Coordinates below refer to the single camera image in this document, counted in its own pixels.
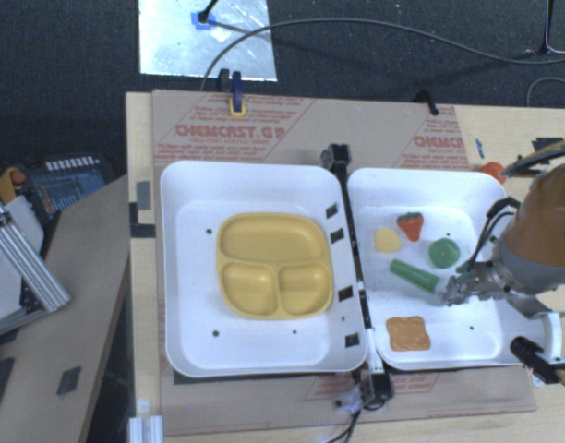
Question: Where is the green toy cucumber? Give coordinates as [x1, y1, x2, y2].
[389, 258, 441, 293]

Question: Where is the green round toy fruit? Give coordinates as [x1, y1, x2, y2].
[427, 237, 462, 269]

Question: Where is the white plastic tray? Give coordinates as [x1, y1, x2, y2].
[345, 167, 550, 372]
[159, 159, 369, 379]

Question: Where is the yellow divided plate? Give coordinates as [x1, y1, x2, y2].
[215, 211, 335, 320]

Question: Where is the red toy strawberry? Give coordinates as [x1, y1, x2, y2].
[396, 211, 425, 243]

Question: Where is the thin black and white rod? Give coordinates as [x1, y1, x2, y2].
[333, 163, 381, 374]

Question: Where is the black cylinder on white bracket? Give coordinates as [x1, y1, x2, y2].
[509, 310, 565, 386]

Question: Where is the red orange toy fruit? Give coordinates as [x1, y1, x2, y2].
[477, 161, 509, 185]

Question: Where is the brown cardboard board red print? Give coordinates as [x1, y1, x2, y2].
[151, 89, 538, 437]

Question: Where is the yellow round toy biscuit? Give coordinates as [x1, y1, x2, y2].
[373, 226, 403, 255]

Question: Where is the orange toy bread slice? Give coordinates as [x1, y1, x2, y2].
[385, 315, 433, 353]

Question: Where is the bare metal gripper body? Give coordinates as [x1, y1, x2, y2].
[462, 262, 512, 303]

